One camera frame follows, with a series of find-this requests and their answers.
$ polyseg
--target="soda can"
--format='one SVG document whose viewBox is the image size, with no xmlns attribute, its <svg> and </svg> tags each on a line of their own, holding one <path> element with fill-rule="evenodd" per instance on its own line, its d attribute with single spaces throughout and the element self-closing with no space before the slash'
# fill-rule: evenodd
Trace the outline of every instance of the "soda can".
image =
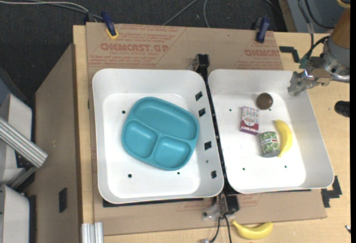
<svg viewBox="0 0 356 243">
<path fill-rule="evenodd" d="M 277 133 L 268 131 L 261 133 L 258 137 L 260 139 L 263 157 L 275 157 L 280 154 Z"/>
</svg>

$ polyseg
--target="yellow banana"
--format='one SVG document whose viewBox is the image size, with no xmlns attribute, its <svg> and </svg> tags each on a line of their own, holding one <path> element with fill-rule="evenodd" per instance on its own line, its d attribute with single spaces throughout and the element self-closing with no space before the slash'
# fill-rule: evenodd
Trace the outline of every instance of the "yellow banana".
<svg viewBox="0 0 356 243">
<path fill-rule="evenodd" d="M 293 135 L 291 134 L 290 127 L 281 120 L 276 120 L 276 125 L 278 128 L 278 131 L 281 134 L 282 137 L 282 144 L 280 146 L 280 154 L 278 157 L 281 157 L 283 153 L 287 152 L 290 150 L 292 144 L 293 144 Z"/>
<path fill-rule="evenodd" d="M 245 239 L 255 240 L 267 237 L 273 229 L 272 222 L 266 222 L 257 227 L 248 227 L 238 224 L 235 220 L 231 222 L 238 230 L 241 237 Z"/>
</svg>

